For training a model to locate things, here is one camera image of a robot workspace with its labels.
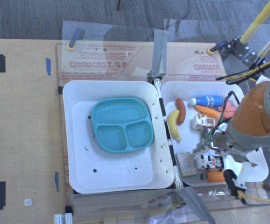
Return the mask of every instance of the yellow banana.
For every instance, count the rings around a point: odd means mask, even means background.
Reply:
[[[173,135],[174,137],[176,137],[178,139],[178,141],[182,141],[182,138],[180,137],[180,134],[178,132],[178,128],[177,128],[177,118],[180,114],[179,110],[173,110],[169,116],[168,116],[168,126],[169,126],[169,131],[170,134]]]

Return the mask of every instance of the hot dog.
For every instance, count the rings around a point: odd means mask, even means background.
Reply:
[[[186,107],[181,98],[176,99],[176,107],[180,111],[180,114],[176,120],[177,124],[182,124],[186,117]]]

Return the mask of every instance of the dark floor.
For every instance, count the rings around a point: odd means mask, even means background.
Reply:
[[[62,39],[63,21],[162,29],[171,19],[176,23],[169,28],[171,41],[229,42],[244,33],[268,1],[121,0],[117,10],[118,0],[0,0],[0,38]],[[270,15],[248,45],[259,51],[269,40]],[[224,62],[228,74],[241,65],[233,58]],[[270,68],[264,75],[270,78]],[[252,84],[241,86],[247,92]],[[270,196],[270,177],[265,183]]]

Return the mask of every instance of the teal divided bowl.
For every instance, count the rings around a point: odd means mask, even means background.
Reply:
[[[101,100],[93,106],[91,117],[97,142],[108,152],[141,150],[153,141],[150,113],[139,99]]]

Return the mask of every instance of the water bottle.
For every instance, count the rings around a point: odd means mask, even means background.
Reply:
[[[222,96],[202,96],[200,98],[191,98],[191,105],[201,105],[209,108],[219,108],[223,105],[224,98]]]

